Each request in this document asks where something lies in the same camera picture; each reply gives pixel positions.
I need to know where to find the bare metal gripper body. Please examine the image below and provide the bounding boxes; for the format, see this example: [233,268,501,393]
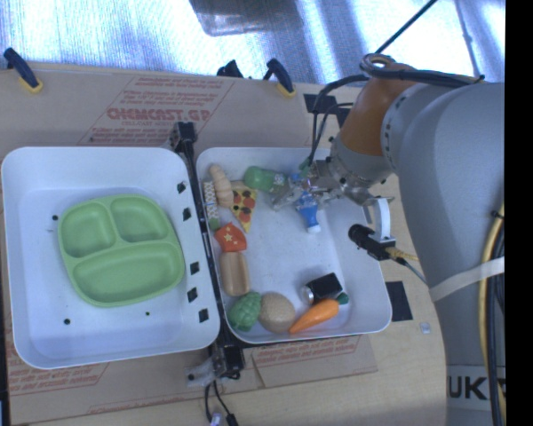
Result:
[308,158,384,207]

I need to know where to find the blue and white bottle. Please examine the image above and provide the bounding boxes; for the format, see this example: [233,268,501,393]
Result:
[291,173,323,234]

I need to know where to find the green bottle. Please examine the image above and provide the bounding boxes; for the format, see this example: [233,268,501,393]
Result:
[243,165,288,194]

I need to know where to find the toy pizza slice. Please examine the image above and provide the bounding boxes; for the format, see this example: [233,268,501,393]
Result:
[229,179,259,234]

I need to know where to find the cream toy croissant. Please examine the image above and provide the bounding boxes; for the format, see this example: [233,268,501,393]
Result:
[208,163,235,209]

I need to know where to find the white plastic tray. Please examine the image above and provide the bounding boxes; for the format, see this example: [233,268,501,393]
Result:
[0,146,221,370]
[195,146,393,345]

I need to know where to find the orange carton with yellow stars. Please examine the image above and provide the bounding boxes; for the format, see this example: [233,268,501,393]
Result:
[213,222,249,254]

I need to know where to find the tan waffle biscuit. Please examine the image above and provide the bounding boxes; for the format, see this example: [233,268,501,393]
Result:
[203,180,222,233]

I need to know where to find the small black can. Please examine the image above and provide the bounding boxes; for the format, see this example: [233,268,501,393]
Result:
[300,272,344,306]

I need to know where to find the brown cardboard board, red print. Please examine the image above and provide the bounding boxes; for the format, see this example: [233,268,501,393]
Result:
[0,62,379,426]

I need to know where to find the tan toy bread roll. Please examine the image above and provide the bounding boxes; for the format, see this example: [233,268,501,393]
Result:
[219,251,251,297]

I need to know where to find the thin black and white rod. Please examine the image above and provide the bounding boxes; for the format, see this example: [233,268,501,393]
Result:
[182,142,227,358]

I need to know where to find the round tan toy bread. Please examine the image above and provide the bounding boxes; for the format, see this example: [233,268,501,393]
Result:
[258,291,297,334]

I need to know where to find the orange toy carrot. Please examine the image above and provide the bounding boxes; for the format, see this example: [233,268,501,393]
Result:
[288,291,351,335]

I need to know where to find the green toy grapes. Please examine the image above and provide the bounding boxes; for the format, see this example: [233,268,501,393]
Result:
[227,291,263,333]

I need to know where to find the green divided plate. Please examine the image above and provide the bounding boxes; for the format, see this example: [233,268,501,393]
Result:
[57,194,187,309]

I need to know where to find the black cylinder on white bracket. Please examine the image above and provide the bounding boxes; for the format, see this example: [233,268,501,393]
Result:
[347,196,397,262]

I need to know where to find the black block with thin wires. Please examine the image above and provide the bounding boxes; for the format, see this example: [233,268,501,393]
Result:
[207,343,247,379]
[168,121,199,151]

